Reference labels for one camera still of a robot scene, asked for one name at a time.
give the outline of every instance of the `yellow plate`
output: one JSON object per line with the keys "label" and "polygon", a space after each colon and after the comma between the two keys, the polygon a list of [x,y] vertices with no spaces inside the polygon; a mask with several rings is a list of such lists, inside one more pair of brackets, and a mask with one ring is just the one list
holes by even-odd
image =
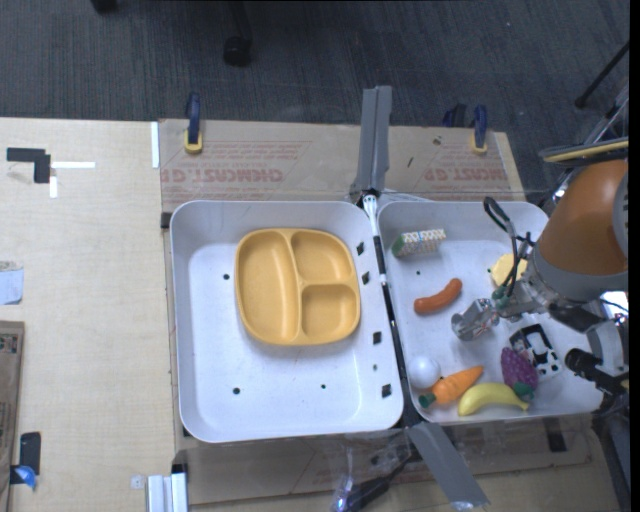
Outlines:
{"label": "yellow plate", "polygon": [[360,321],[351,253],[324,231],[274,228],[245,235],[236,250],[235,288],[245,328],[266,343],[331,343]]}

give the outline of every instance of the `gray carpet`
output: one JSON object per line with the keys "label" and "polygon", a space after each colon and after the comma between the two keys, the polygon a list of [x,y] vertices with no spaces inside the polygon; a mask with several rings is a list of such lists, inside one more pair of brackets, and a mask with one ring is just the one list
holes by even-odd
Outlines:
{"label": "gray carpet", "polygon": [[196,91],[206,119],[359,124],[362,90],[391,85],[396,125],[486,105],[535,202],[560,172],[538,151],[581,142],[629,73],[627,54],[574,106],[629,39],[630,0],[245,5],[253,62],[236,68],[226,2],[0,0],[0,116],[180,118]]}

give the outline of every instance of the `blue clamp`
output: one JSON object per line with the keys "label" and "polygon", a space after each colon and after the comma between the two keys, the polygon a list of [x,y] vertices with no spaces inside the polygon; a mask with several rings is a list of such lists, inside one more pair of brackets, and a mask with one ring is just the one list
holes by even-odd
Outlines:
{"label": "blue clamp", "polygon": [[200,132],[200,95],[189,94],[185,115],[189,119],[189,128],[184,131],[184,149],[187,153],[202,152],[202,133]]}
{"label": "blue clamp", "polygon": [[484,105],[477,105],[473,110],[473,127],[471,150],[478,155],[484,155],[487,152],[487,107]]}

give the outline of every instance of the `white ball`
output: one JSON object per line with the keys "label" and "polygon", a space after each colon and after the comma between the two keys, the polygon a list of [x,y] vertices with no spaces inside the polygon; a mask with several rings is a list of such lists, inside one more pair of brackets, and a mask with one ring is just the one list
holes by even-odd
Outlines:
{"label": "white ball", "polygon": [[409,382],[418,389],[427,389],[433,386],[441,375],[440,363],[428,357],[414,357],[409,362],[407,373]]}

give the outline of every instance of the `white tray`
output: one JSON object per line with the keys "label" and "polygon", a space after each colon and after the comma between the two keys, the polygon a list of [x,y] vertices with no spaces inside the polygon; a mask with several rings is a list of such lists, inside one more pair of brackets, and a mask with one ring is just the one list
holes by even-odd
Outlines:
{"label": "white tray", "polygon": [[[501,207],[524,235],[534,240],[546,225],[545,213],[530,203],[503,202]],[[481,202],[419,201],[391,202],[381,207],[378,225],[385,250],[387,278],[402,341],[405,362],[427,356],[440,363],[449,375],[470,366],[484,365],[478,382],[502,382],[500,352],[509,336],[525,326],[539,323],[564,366],[566,353],[578,347],[590,351],[585,335],[552,320],[548,315],[528,315],[519,322],[501,320],[499,325],[476,340],[460,341],[451,329],[451,316],[467,309],[474,299],[488,298],[495,286],[487,269],[511,251],[507,234],[485,213]],[[436,252],[396,258],[391,245],[400,233],[444,228],[447,238]],[[462,280],[462,293],[440,312],[420,316],[413,310],[418,297],[440,291],[451,278]],[[592,412],[602,401],[594,384],[566,368],[541,381],[527,412],[510,406],[490,406],[477,414],[459,417],[457,402],[432,404],[427,410],[418,403],[424,390],[412,388],[414,407],[427,420],[442,424],[507,420],[534,416],[559,416]]]}
{"label": "white tray", "polygon": [[[362,307],[347,338],[287,347],[246,332],[234,291],[236,247],[247,233],[273,227],[325,230],[350,249]],[[220,443],[372,432],[398,421],[397,361],[361,209],[339,201],[193,201],[176,209],[170,233],[180,415],[194,437]]]}

